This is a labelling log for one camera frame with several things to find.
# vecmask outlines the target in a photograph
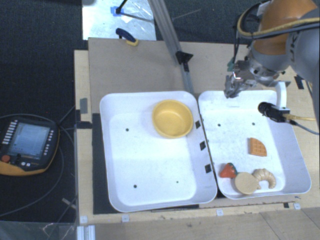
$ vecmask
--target yellow cable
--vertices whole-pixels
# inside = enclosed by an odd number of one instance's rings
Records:
[[[302,117],[302,116],[296,116],[293,114],[283,114],[283,116],[287,119],[287,120],[306,120],[306,121],[315,121],[315,118],[312,117]]]
[[[274,31],[280,31],[280,30],[284,30],[284,29],[288,29],[290,27],[293,27],[295,25],[300,25],[300,24],[305,24],[305,23],[316,23],[316,22],[320,22],[320,17],[314,17],[314,18],[305,18],[305,19],[299,19],[299,20],[295,20],[295,21],[292,21],[292,22],[289,22],[289,23],[286,23],[286,24],[283,24],[283,25],[280,25],[280,26],[276,26],[276,27],[273,27],[273,28],[269,28],[269,29],[266,29],[266,30],[263,30],[263,31],[257,31],[257,32],[253,32],[253,33],[250,33],[250,32],[245,32],[241,29],[241,22],[242,22],[242,19],[244,17],[244,15],[246,14],[246,12],[248,11],[249,9],[247,9],[243,14],[241,14],[238,22],[237,22],[237,25],[236,25],[236,28],[238,30],[238,32],[242,35],[242,36],[245,36],[245,37],[251,37],[251,36],[258,36],[258,35],[263,35],[263,34],[268,34],[268,33],[271,33],[271,32],[274,32]]]

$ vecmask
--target yellow bowl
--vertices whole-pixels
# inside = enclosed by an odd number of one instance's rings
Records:
[[[191,131],[194,118],[185,104],[177,100],[166,99],[155,105],[152,122],[161,136],[174,139],[183,137]]]

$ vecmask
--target black floor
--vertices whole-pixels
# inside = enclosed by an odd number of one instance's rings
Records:
[[[262,0],[165,0],[180,41],[232,43],[235,17]],[[318,6],[320,0],[313,0]],[[0,117],[27,113],[59,121],[74,106],[74,50],[82,40],[81,0],[0,0]],[[62,122],[75,123],[74,111]],[[63,132],[50,168],[28,177],[0,175],[0,220],[56,222],[75,198],[74,148]],[[39,202],[8,215],[44,196]],[[74,221],[70,208],[61,222]]]

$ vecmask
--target red emergency stop button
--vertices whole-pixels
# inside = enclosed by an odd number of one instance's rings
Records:
[[[1,161],[4,162],[4,163],[9,163],[10,162],[10,155],[7,155],[7,154],[4,154],[2,157],[1,157]]]

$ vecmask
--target beige round toy food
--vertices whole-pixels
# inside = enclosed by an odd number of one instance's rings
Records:
[[[239,172],[234,179],[234,185],[242,194],[250,195],[259,186],[257,178],[248,172]]]
[[[261,189],[261,186],[259,185],[259,182],[261,181],[268,181],[269,189],[273,189],[277,184],[275,176],[267,169],[256,169],[252,175],[258,181],[258,190]]]

